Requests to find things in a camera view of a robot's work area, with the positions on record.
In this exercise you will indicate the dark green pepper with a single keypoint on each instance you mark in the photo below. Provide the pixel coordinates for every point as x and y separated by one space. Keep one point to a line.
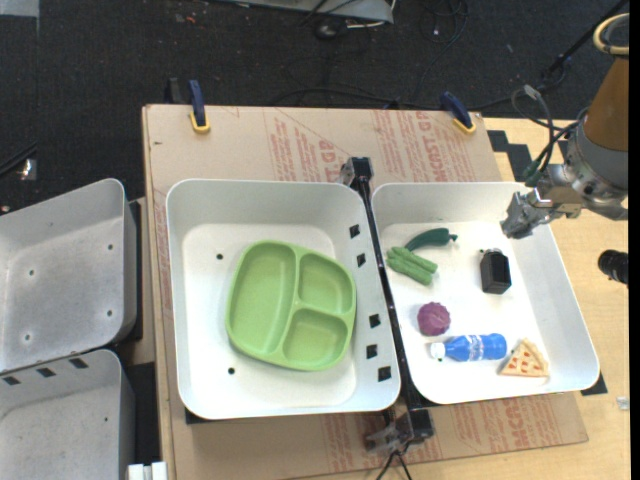
427 238

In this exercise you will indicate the green divided plate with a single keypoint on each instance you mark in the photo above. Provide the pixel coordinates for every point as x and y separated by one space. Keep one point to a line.
287 308

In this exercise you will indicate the brown cardboard board red print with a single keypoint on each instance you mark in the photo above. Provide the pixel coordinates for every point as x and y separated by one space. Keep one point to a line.
300 138

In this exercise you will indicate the light green asparagus bunch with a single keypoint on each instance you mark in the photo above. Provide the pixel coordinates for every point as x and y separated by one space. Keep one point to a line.
412 266

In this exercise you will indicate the pizza slice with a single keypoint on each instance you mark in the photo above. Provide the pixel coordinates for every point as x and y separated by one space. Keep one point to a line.
525 363

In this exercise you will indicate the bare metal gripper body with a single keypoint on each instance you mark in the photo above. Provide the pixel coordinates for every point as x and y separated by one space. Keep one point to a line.
567 195

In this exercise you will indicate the purple cabbage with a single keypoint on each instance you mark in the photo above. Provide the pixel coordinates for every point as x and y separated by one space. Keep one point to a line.
434 319

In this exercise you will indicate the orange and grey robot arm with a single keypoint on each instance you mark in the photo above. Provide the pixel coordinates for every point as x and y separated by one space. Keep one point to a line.
607 113

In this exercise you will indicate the white plastic tray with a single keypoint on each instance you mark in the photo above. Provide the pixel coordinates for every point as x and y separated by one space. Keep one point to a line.
60 278
210 318
465 298
60 428

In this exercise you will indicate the blue bottle white cap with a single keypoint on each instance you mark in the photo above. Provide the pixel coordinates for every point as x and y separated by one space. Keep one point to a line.
475 347

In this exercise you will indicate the black bottle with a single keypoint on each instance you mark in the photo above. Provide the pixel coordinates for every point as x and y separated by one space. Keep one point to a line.
495 273

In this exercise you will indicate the thin black rod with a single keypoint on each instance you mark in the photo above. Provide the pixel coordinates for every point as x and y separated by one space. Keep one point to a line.
389 298

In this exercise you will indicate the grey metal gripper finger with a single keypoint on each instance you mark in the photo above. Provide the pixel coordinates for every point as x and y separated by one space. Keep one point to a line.
529 224
511 215

